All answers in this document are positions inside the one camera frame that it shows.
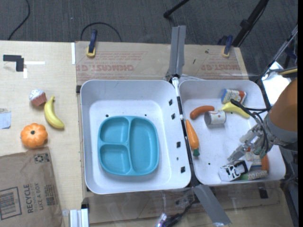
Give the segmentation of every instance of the orange carrot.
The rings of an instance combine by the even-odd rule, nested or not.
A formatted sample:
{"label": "orange carrot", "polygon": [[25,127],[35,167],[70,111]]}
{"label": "orange carrot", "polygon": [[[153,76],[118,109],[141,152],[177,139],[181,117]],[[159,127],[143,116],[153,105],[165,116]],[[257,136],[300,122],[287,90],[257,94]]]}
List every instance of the orange carrot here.
{"label": "orange carrot", "polygon": [[267,171],[269,171],[269,162],[268,162],[268,156],[267,155],[265,155],[261,159],[261,170],[267,170]]}
{"label": "orange carrot", "polygon": [[193,156],[197,157],[200,155],[200,153],[198,151],[198,148],[199,148],[198,136],[197,136],[193,126],[189,122],[189,120],[186,120],[185,124],[186,124],[186,131],[187,131],[189,146],[194,151]]}
{"label": "orange carrot", "polygon": [[205,106],[200,106],[196,109],[194,109],[191,113],[190,113],[190,118],[191,119],[195,119],[196,117],[198,117],[199,115],[207,112],[207,111],[213,111],[214,107],[213,106],[209,106],[209,105],[205,105]]}

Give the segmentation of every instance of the yellow banana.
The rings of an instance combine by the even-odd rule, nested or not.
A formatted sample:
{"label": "yellow banana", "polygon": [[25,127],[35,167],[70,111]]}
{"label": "yellow banana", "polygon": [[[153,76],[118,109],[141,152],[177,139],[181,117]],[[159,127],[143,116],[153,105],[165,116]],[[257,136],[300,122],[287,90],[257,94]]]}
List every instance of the yellow banana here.
{"label": "yellow banana", "polygon": [[54,96],[51,96],[51,99],[48,100],[44,105],[44,114],[46,120],[49,122],[49,124],[55,128],[63,129],[64,123],[56,116],[53,108],[53,100]]}
{"label": "yellow banana", "polygon": [[226,103],[221,110],[224,110],[226,112],[236,112],[247,119],[250,117],[250,115],[248,113],[244,112],[242,109],[240,109],[236,105],[233,105],[231,102]]}

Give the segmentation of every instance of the gray carpet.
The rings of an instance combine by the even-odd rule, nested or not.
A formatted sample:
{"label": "gray carpet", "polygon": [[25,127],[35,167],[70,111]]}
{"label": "gray carpet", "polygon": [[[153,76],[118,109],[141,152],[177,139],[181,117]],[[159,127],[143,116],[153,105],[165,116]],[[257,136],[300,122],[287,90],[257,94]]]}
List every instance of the gray carpet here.
{"label": "gray carpet", "polygon": [[[11,40],[73,42],[93,22],[114,27],[123,42],[170,44],[171,28],[187,26],[186,44],[217,44],[224,35],[233,38],[240,22],[248,19],[259,0],[190,0],[164,18],[163,13],[182,0],[28,0],[30,16]],[[27,15],[25,0],[0,0],[0,40]],[[289,37],[298,20],[298,0],[269,0],[262,16],[241,44],[249,74],[259,75]],[[98,41],[118,42],[116,32],[106,25],[98,30]]]}

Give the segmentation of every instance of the toy cupcake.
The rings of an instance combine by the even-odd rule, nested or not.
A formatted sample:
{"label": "toy cupcake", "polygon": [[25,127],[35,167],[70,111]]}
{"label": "toy cupcake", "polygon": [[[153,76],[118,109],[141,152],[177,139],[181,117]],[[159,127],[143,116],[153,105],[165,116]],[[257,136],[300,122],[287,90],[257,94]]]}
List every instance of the toy cupcake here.
{"label": "toy cupcake", "polygon": [[35,106],[40,106],[41,104],[46,102],[45,92],[41,89],[33,90],[28,97],[32,104]]}

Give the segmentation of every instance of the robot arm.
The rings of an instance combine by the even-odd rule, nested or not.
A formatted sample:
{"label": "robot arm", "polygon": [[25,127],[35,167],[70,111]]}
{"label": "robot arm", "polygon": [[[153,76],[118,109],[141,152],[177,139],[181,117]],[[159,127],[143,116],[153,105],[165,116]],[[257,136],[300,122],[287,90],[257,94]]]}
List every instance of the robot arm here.
{"label": "robot arm", "polygon": [[240,138],[240,145],[228,161],[238,160],[250,149],[264,157],[273,145],[287,147],[298,141],[298,82],[293,80],[281,93],[264,121],[256,119],[257,124]]}

